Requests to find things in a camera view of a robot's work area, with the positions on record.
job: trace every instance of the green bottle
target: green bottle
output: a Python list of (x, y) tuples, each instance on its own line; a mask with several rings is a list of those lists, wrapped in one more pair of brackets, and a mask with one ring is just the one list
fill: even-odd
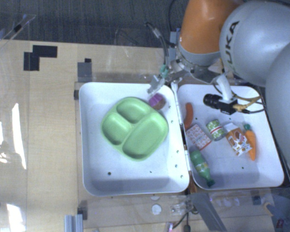
[(197, 148), (190, 153), (190, 159), (198, 174), (207, 181), (207, 185), (214, 185), (215, 181), (211, 178), (207, 162)]

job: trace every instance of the green can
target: green can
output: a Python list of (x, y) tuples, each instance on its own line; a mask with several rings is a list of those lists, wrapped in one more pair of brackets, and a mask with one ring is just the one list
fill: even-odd
[(214, 119), (206, 125), (209, 133), (214, 141), (218, 141), (226, 135), (224, 128), (221, 126), (218, 119)]

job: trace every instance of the green plate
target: green plate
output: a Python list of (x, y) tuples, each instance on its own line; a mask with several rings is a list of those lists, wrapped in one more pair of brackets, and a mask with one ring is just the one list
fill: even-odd
[(164, 141), (169, 127), (165, 118), (147, 103), (128, 97), (105, 115), (101, 130), (104, 138), (121, 154), (141, 161)]

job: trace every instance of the white tray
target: white tray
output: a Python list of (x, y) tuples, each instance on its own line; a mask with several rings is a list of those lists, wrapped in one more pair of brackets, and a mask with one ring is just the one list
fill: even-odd
[[(234, 86), (232, 90), (241, 97), (252, 98), (258, 96), (258, 93), (250, 87)], [(222, 126), (232, 122), (242, 130), (244, 130), (244, 124), (250, 124), (251, 129), (256, 134), (257, 157), (255, 161), (250, 159), (249, 154), (237, 157), (226, 138), (217, 142), (212, 141), (201, 153), (210, 167), (211, 176), (216, 184), (209, 188), (206, 181), (192, 167), (193, 177), (197, 185), (208, 190), (280, 186), (284, 180), (284, 172), (265, 112), (249, 115), (242, 113), (226, 115), (219, 110), (205, 106), (203, 104), (205, 94), (218, 94), (218, 92), (210, 85), (187, 84), (181, 86), (177, 95), (182, 117), (185, 118), (186, 116), (185, 104), (187, 102), (192, 103), (195, 118), (192, 125), (198, 124), (208, 136), (210, 134), (206, 124), (216, 118)], [(262, 105), (254, 104), (248, 109), (256, 111), (262, 108)]]
[(189, 174), (173, 92), (159, 91), (167, 100), (161, 111), (169, 133), (160, 147), (144, 161), (132, 161), (102, 136), (101, 121), (120, 99), (148, 101), (148, 84), (86, 83), (79, 91), (83, 181), (95, 196), (176, 193), (185, 190)]

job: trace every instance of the toy carrot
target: toy carrot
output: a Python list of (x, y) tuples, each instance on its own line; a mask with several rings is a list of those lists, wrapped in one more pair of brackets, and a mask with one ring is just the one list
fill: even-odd
[(184, 119), (185, 130), (187, 130), (190, 127), (192, 120), (193, 120), (193, 108), (191, 103), (189, 102), (186, 103), (186, 117)]
[(255, 160), (256, 159), (256, 135), (250, 129), (249, 124), (245, 124), (244, 128), (246, 130), (245, 137), (248, 139), (248, 142), (250, 143), (250, 146), (252, 147), (252, 149), (249, 151), (250, 158), (252, 160)]

